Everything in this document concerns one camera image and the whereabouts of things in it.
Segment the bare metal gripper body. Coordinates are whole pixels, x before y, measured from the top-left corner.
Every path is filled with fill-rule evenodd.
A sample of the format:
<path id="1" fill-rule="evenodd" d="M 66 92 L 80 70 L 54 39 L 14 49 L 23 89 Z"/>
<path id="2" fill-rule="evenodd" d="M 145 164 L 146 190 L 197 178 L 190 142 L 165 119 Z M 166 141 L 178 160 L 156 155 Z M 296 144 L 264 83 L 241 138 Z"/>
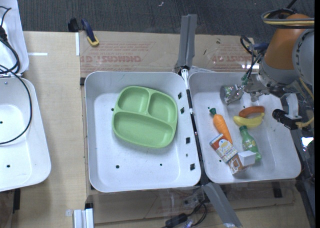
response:
<path id="1" fill-rule="evenodd" d="M 244 86 L 244 91 L 252 97 L 259 97 L 270 94 L 271 85 L 272 81 L 268 77 L 260 74 L 251 74 L 247 84 Z"/>

